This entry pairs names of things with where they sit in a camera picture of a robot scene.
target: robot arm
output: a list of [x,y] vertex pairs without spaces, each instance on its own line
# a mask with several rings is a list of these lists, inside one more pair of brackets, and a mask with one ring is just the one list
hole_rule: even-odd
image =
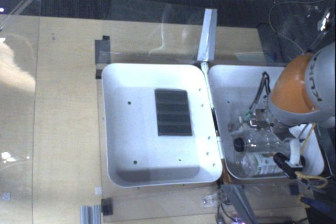
[[249,122],[251,127],[267,124],[281,140],[290,138],[288,129],[301,123],[334,127],[335,43],[295,57],[281,73],[265,108],[254,111]]

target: wooden surface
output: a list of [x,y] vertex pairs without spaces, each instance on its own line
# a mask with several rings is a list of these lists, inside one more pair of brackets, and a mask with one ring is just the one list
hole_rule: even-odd
[[[180,55],[189,55],[197,43],[199,28],[165,26],[168,36],[163,42],[160,24],[40,19],[34,121],[34,223],[79,223],[80,206],[100,204],[103,197],[99,190],[106,167],[101,166],[104,162],[100,156],[94,40],[109,35],[113,48],[127,53],[178,51]],[[191,41],[192,46],[182,46]],[[216,44],[216,53],[223,59],[235,59],[239,52],[261,51],[255,29],[218,27]],[[123,213],[132,214],[133,210],[139,209],[128,208]],[[233,211],[232,207],[228,208],[228,212]],[[295,220],[305,216],[300,207],[274,206],[256,213]],[[123,222],[126,223],[213,224],[215,214]]]
[[12,26],[0,32],[0,153],[16,160],[0,159],[0,223],[31,222],[33,212],[38,18],[23,18],[13,16]]

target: black wire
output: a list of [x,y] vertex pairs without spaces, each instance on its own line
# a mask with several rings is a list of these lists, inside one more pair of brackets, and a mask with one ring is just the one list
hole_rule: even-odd
[[249,109],[252,110],[253,106],[256,105],[260,99],[260,96],[261,96],[261,93],[263,92],[263,88],[265,87],[265,90],[266,90],[266,95],[269,95],[270,92],[271,92],[271,89],[269,87],[269,75],[267,72],[263,72],[262,73],[262,77],[261,77],[261,80],[260,80],[260,84],[259,84],[259,88],[258,88],[258,91],[256,93],[256,96],[254,97],[254,100],[252,102],[252,104],[250,105]]
[[223,207],[223,204],[221,204],[221,208],[223,210],[223,213],[229,218],[231,219],[232,221],[236,222],[237,219],[234,219],[233,217],[230,217],[224,210],[224,207]]
[[266,89],[267,95],[269,95],[269,93],[271,92],[271,89],[269,87],[269,75],[268,75],[268,73],[266,71],[264,73],[262,73],[262,75],[266,77],[266,80],[265,80],[265,89]]
[[299,221],[296,221],[295,224],[300,224],[302,222],[304,222],[305,220],[307,220],[308,218],[302,218]]

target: glass panel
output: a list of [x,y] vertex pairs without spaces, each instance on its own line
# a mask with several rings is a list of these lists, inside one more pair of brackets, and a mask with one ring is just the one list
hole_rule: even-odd
[[141,0],[106,5],[103,33],[110,36],[113,62],[195,63],[204,8]]
[[40,0],[0,0],[0,12],[0,222],[32,223]]
[[284,62],[334,41],[335,8],[328,1],[279,4],[270,11],[269,20],[279,44],[278,50],[268,48],[269,54],[281,55]]

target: clear plastic bottle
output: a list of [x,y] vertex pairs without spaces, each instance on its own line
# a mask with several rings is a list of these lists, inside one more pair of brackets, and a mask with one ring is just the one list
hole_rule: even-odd
[[237,155],[236,165],[239,177],[273,176],[282,170],[268,152],[241,152]]
[[251,130],[234,139],[234,148],[237,152],[282,152],[290,154],[288,142],[281,141],[274,133]]

